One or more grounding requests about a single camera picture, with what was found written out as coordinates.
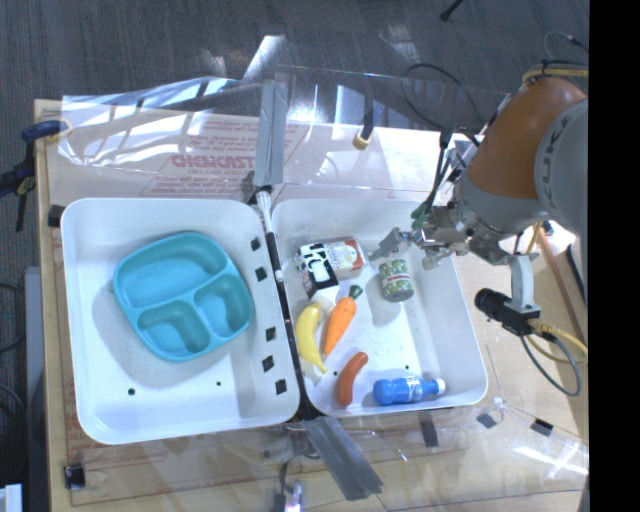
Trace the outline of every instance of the hot dog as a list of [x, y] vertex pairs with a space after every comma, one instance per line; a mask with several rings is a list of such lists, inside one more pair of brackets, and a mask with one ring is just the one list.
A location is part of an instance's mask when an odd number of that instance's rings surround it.
[[353, 382], [367, 361], [369, 361], [369, 356], [364, 352], [358, 352], [340, 373], [338, 377], [338, 403], [342, 407], [346, 407], [353, 400]]

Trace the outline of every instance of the bottle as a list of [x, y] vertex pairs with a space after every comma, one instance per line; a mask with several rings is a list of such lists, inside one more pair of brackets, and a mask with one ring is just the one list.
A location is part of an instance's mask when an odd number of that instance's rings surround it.
[[424, 400], [427, 395], [441, 395], [444, 390], [442, 379], [424, 380], [416, 376], [381, 379], [373, 385], [373, 398], [379, 405], [410, 404]]

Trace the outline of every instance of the table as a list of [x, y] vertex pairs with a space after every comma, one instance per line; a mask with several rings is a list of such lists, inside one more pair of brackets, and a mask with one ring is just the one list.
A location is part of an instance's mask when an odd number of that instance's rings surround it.
[[[56, 106], [57, 102], [36, 101], [35, 119]], [[74, 421], [65, 409], [70, 393], [66, 378], [70, 371], [69, 334], [64, 275], [55, 263], [60, 247], [54, 245], [55, 228], [49, 225], [50, 182], [44, 140], [36, 144], [36, 162], [51, 510], [270, 510], [282, 468], [282, 461], [267, 460], [261, 445], [264, 434], [269, 447], [276, 446], [272, 432], [236, 432], [161, 443], [158, 454], [170, 456], [178, 466], [181, 460], [195, 457], [193, 460], [210, 471], [209, 479], [204, 474], [199, 480], [190, 475], [180, 482], [179, 475], [164, 473], [166, 467], [154, 462], [149, 449], [132, 454], [122, 447], [116, 448], [117, 456], [127, 462], [136, 456], [144, 458], [144, 471], [137, 470], [135, 464], [123, 464], [119, 469], [111, 465], [104, 470], [97, 464], [98, 469], [85, 473], [90, 479], [86, 488], [70, 490], [65, 486], [63, 468], [72, 462], [68, 431]], [[542, 319], [584, 336], [586, 311], [572, 284], [564, 248], [554, 247], [546, 238], [541, 247], [543, 255], [534, 260], [534, 271], [535, 299], [542, 308]], [[298, 457], [289, 465], [288, 481], [302, 483], [305, 510], [434, 510], [434, 506], [447, 511], [578, 509], [588, 470], [588, 386], [576, 398], [555, 390], [531, 363], [519, 340], [497, 322], [488, 322], [473, 307], [473, 297], [481, 288], [509, 292], [507, 267], [492, 267], [474, 255], [456, 258], [455, 265], [489, 375], [485, 399], [474, 406], [434, 411], [426, 418], [414, 414], [345, 422], [346, 430], [382, 480], [382, 493], [346, 501], [322, 463]], [[545, 366], [568, 388], [573, 386], [570, 370], [559, 364]], [[582, 372], [586, 384], [587, 368]], [[489, 422], [477, 421], [480, 416]], [[531, 428], [536, 424], [552, 426], [552, 430], [542, 435]], [[425, 441], [425, 425], [434, 429], [437, 445]], [[86, 452], [98, 453], [90, 448]], [[91, 468], [91, 459], [84, 463]], [[140, 486], [148, 486], [148, 480], [164, 485], [139, 495]]]

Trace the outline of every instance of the green can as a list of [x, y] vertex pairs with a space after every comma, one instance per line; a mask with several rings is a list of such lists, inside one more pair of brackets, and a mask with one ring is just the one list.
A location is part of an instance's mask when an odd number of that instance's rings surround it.
[[402, 302], [413, 297], [414, 290], [405, 260], [391, 260], [378, 267], [382, 296], [389, 302]]

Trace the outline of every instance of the yellow toy banana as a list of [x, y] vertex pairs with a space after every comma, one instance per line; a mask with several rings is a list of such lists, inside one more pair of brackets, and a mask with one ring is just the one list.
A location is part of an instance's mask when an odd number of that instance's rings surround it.
[[316, 327], [320, 318], [320, 305], [312, 302], [302, 310], [296, 320], [296, 337], [300, 357], [315, 364], [322, 373], [327, 373], [327, 367], [322, 363], [320, 349], [316, 344]]

